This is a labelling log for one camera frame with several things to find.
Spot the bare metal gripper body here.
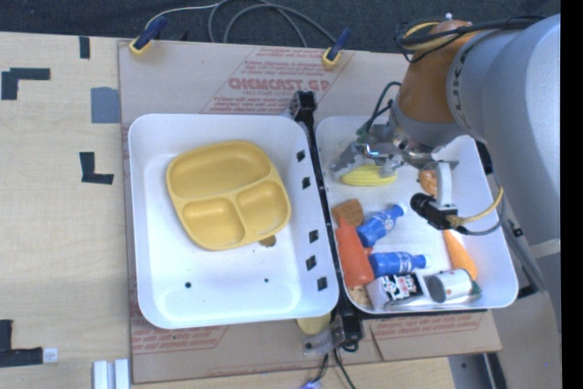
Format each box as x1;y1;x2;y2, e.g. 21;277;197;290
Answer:
354;124;439;163

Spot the yellow corn cob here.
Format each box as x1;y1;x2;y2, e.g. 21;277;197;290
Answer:
340;163;399;188

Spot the orange round toy food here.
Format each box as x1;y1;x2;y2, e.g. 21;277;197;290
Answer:
418;168;439;198

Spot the brown waffle biscuit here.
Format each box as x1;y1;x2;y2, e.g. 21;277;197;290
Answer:
331;198;365;229

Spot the blue bottle with white cap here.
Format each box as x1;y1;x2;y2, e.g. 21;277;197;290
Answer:
355;202;408;249
367;251;432;279

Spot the orange sauce bottle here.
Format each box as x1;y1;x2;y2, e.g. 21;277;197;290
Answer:
334;216;376;287

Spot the orange carrot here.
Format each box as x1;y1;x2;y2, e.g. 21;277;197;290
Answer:
443;228;479;282

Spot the white plastic tray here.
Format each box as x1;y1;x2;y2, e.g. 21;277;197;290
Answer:
128;112;341;331
315;115;520;316

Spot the white carton with cow print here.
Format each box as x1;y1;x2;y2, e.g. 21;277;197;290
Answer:
365;271;432;312

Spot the yellow divided plate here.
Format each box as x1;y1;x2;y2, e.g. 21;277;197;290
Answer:
165;139;292;252

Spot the tan round biscuit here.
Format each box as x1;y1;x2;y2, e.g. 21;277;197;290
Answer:
347;283;372;308

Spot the white can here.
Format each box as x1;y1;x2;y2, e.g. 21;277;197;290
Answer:
424;268;483;304

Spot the yellow lemon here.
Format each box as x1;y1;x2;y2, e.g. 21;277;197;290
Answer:
295;312;332;336

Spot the brown cardboard board, red print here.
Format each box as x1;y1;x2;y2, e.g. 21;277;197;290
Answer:
117;39;503;384

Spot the black cylinder on white bracket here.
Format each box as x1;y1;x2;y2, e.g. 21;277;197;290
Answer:
409;160;459;231

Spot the black block with thin wires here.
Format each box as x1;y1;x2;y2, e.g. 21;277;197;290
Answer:
291;89;318;122
339;309;365;346

